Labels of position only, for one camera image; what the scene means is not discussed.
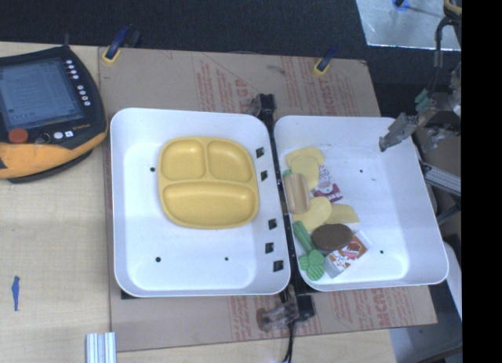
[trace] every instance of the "metal plate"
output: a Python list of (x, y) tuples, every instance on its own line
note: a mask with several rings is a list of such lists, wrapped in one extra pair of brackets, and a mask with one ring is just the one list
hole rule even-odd
[[(444, 0), (406, 0), (399, 8), (393, 0), (356, 2), (368, 45), (435, 49), (435, 30), (445, 16)], [(453, 27), (443, 28), (441, 48), (460, 51)]]

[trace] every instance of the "white tray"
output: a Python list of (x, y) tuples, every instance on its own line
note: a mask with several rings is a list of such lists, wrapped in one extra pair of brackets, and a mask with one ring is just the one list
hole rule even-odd
[[(411, 139), (381, 152), (378, 139), (390, 118), (286, 116), (275, 125), (279, 163), (286, 154), (317, 147), (325, 165), (359, 216), (358, 230), (370, 240), (369, 251), (331, 278), (311, 281), (319, 291), (429, 285), (443, 281), (448, 259)], [(304, 254), (296, 241), (296, 255)]]
[[(264, 295), (287, 286), (286, 233), (262, 121), (245, 114), (126, 108), (111, 119), (110, 133), (115, 277), (125, 292), (138, 297)], [(250, 223), (206, 230), (178, 227), (167, 218), (151, 168), (162, 146), (181, 136), (221, 137), (250, 153), (260, 195)], [(259, 148), (264, 154), (258, 158)]]

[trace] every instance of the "cardboard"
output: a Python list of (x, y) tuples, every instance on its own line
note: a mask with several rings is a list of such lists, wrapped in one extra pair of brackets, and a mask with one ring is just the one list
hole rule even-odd
[[(332, 60), (321, 77), (317, 58), (123, 49), (115, 64), (100, 60), (100, 90), (110, 118), (126, 107), (243, 113), (259, 93), (275, 95), (288, 114), (380, 116), (366, 63)], [(275, 296), (135, 299), (115, 281), (109, 143), (104, 144), (111, 325), (117, 351), (287, 337), (260, 330), (256, 316)], [(426, 325), (437, 322), (427, 286), (313, 293), (316, 315), (298, 336)]]

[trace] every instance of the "emergency stop button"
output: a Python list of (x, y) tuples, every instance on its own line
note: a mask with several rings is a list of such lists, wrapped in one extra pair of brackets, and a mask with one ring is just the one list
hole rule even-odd
[(28, 141), (28, 131), (26, 129), (13, 129), (9, 132), (9, 141), (12, 144), (23, 144)]

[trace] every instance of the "blue pen mark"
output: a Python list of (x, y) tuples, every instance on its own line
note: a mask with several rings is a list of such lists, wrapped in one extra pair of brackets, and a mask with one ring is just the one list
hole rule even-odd
[(19, 280), (20, 278), (16, 275), (13, 282), (13, 297), (14, 297), (14, 311), (17, 311), (17, 304), (19, 302)]
[(409, 1), (408, 0), (404, 0), (404, 2), (401, 4), (401, 6), (397, 6), (395, 4), (397, 0), (392, 0), (392, 5), (394, 5), (395, 9), (400, 11), (400, 12), (405, 12), (406, 10), (409, 9)]

